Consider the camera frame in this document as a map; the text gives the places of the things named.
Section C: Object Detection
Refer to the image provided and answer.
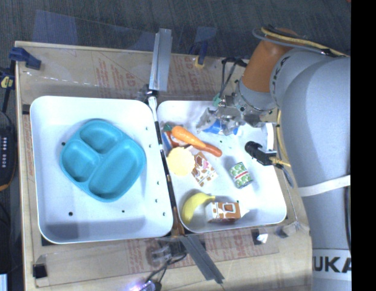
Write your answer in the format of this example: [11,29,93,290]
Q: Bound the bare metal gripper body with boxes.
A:
[217,94,265,129]

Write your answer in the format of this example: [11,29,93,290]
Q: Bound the blue and white packet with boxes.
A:
[201,119,242,136]

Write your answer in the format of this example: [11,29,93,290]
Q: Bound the orange carrot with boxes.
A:
[170,125,207,150]

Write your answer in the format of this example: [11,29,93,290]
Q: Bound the red-orange sausage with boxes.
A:
[202,142,223,158]

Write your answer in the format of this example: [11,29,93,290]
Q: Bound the green and white can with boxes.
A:
[228,161,254,190]

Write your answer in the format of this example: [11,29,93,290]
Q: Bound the brown and white patterned carton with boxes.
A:
[190,151,219,188]

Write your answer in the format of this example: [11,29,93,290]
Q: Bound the yellow round biscuit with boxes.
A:
[166,146,196,177]

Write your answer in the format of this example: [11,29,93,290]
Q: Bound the thin black and white rod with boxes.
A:
[147,95,186,236]

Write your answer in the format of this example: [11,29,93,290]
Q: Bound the white plastic tray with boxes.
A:
[156,99,288,234]
[29,95,174,245]

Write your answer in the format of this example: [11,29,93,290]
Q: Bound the yellow banana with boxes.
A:
[181,192,217,225]

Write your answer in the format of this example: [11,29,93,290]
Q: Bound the brown and white milk carton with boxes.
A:
[204,201,250,224]

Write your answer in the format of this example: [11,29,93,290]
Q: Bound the brown cardboard board, red print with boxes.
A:
[18,47,281,277]

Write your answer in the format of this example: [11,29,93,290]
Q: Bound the blue divided plate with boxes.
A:
[59,118,147,203]

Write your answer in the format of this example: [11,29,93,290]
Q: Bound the black cylinder on white bracket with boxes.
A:
[244,122,278,167]

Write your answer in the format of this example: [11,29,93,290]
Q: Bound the black block with thin wires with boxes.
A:
[164,239,186,258]

